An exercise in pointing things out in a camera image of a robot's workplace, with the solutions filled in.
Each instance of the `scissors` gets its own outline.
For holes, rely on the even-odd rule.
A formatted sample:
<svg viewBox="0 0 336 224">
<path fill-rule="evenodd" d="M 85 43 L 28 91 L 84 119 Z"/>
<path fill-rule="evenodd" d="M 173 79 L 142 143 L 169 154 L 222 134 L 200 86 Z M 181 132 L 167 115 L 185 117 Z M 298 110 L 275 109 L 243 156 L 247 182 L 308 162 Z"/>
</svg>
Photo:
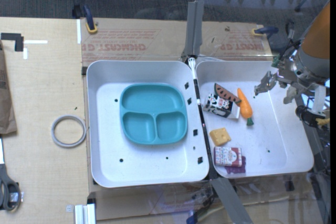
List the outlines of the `scissors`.
<svg viewBox="0 0 336 224">
<path fill-rule="evenodd" d="M 4 160 L 4 148 L 0 135 L 0 207 L 12 211 L 21 203 L 21 191 L 19 185 L 7 175 Z"/>
</svg>

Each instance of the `brown toy slice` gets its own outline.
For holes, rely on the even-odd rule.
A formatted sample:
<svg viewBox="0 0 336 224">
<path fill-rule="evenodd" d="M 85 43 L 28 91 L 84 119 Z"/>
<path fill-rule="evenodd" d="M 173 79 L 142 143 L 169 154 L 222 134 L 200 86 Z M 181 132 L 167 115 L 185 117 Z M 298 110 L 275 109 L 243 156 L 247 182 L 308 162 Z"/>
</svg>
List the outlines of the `brown toy slice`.
<svg viewBox="0 0 336 224">
<path fill-rule="evenodd" d="M 215 94 L 220 98 L 235 102 L 236 104 L 241 102 L 241 99 L 217 83 L 215 83 Z"/>
</svg>

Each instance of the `orange carrot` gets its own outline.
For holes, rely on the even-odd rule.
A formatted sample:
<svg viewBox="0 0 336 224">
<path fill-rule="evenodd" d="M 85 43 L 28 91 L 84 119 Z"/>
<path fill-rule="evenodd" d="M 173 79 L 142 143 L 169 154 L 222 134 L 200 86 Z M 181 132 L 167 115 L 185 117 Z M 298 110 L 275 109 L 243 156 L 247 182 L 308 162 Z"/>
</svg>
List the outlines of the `orange carrot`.
<svg viewBox="0 0 336 224">
<path fill-rule="evenodd" d="M 240 88 L 238 88 L 237 92 L 238 98 L 241 99 L 241 102 L 237 104 L 240 107 L 240 113 L 244 118 L 247 119 L 247 126 L 251 126 L 253 125 L 253 121 L 251 119 L 253 114 L 252 107 Z"/>
</svg>

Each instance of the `white ring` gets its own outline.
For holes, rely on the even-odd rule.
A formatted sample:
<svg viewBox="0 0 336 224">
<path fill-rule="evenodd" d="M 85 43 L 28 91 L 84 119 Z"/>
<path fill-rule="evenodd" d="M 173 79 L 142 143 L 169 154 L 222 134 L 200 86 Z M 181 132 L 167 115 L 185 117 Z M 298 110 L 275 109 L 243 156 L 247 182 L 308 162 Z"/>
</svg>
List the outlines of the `white ring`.
<svg viewBox="0 0 336 224">
<path fill-rule="evenodd" d="M 62 121 L 62 120 L 75 120 L 75 121 L 77 121 L 82 126 L 82 128 L 83 128 L 83 134 L 82 134 L 82 137 L 77 142 L 74 142 L 74 143 L 71 143 L 71 144 L 67 144 L 67 143 L 61 142 L 60 140 L 58 140 L 56 138 L 56 136 L 55 136 L 55 128 L 56 128 L 56 125 L 60 121 Z M 86 136 L 85 122 L 81 118 L 79 118 L 79 117 L 77 117 L 75 115 L 63 115 L 63 116 L 55 119 L 55 121 L 53 122 L 53 125 L 51 126 L 51 137 L 54 140 L 54 142 L 57 145 L 61 146 L 61 147 L 75 147 L 75 146 L 78 146 L 80 143 L 83 142 L 83 140 L 85 139 L 85 136 Z"/>
</svg>

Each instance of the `white tray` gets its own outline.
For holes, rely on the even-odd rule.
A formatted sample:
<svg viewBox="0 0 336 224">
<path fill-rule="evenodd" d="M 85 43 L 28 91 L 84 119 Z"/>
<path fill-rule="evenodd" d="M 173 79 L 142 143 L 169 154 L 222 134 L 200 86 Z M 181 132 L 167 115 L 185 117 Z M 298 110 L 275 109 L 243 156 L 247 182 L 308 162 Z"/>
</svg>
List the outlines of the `white tray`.
<svg viewBox="0 0 336 224">
<path fill-rule="evenodd" d="M 271 91 L 254 97 L 254 86 L 260 84 L 268 70 L 276 71 L 269 61 L 204 61 L 196 67 L 202 102 L 214 92 L 216 82 L 234 94 L 241 88 L 253 109 L 253 126 L 246 126 L 241 116 L 235 120 L 203 112 L 208 133 L 225 127 L 232 138 L 225 146 L 240 147 L 246 157 L 245 173 L 228 174 L 224 167 L 215 166 L 223 177 L 299 173 L 313 166 L 309 141 L 295 114 L 295 101 L 283 104 L 287 89 L 277 84 Z"/>
<path fill-rule="evenodd" d="M 122 91 L 135 83 L 167 83 L 181 92 L 188 118 L 187 134 L 182 140 L 168 145 L 140 145 L 125 136 L 119 99 Z M 194 182 L 206 177 L 209 162 L 193 77 L 186 64 L 96 61 L 87 70 L 87 85 L 91 171 L 100 186 Z"/>
</svg>

